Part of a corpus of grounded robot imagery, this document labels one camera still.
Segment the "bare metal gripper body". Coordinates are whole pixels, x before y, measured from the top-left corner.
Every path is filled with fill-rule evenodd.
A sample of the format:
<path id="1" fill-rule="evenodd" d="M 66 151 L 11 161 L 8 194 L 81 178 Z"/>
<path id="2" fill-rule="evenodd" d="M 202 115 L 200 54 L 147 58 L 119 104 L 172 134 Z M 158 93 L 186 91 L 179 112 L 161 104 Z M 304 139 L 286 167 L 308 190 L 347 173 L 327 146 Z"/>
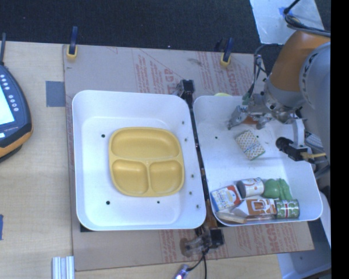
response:
<path id="1" fill-rule="evenodd" d="M 244 105 L 247 107 L 248 116 L 253 121 L 258 120 L 261 116 L 267 116 L 271 120 L 277 120 L 282 124 L 291 124 L 298 118 L 297 112 L 302 106 L 288 107 L 270 94 L 252 94 L 244 98 Z"/>

